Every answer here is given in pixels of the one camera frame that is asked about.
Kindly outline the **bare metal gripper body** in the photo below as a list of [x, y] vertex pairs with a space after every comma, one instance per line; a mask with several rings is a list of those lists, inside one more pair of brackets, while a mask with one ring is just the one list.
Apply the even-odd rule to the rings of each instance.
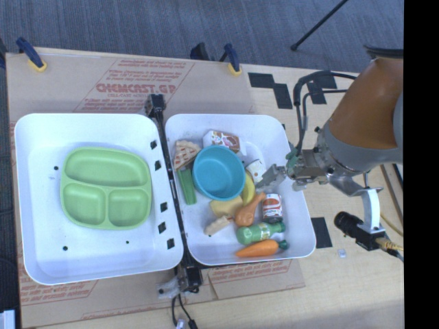
[[306, 185], [328, 184], [335, 172], [335, 158], [327, 141], [327, 129], [317, 127], [317, 141], [311, 149], [303, 147], [305, 131], [299, 130], [299, 140], [287, 154], [287, 175], [294, 181], [293, 189], [303, 190]]

